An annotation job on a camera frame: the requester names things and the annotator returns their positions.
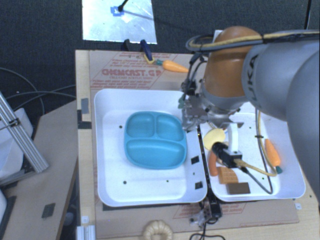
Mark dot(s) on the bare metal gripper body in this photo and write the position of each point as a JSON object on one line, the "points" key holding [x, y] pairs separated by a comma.
{"points": [[197, 112]]}

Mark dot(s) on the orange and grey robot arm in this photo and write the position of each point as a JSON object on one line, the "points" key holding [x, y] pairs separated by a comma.
{"points": [[275, 84]]}

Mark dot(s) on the pale yellow round biscuit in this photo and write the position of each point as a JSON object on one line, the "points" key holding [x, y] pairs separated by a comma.
{"points": [[212, 137]]}

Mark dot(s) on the orange carrot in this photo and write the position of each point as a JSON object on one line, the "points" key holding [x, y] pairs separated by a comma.
{"points": [[272, 154], [173, 66]]}

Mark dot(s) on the blue divided plate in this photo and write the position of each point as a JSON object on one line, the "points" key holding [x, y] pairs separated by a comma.
{"points": [[155, 144]]}

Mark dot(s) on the orange sausage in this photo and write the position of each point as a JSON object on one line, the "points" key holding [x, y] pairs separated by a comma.
{"points": [[213, 166]]}

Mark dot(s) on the white plastic tray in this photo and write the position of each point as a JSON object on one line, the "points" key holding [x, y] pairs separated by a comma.
{"points": [[150, 186], [252, 144]]}

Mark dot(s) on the orange waffle biscuit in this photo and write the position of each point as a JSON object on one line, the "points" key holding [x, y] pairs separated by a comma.
{"points": [[227, 176]]}

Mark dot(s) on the brown cardboard board red print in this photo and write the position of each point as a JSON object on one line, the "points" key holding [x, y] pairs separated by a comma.
{"points": [[120, 81]]}

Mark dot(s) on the brown chocolate block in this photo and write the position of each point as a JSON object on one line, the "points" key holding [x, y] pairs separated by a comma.
{"points": [[238, 188]]}

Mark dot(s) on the black cylinder on white bracket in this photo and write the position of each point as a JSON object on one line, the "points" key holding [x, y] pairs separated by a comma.
{"points": [[226, 155]]}

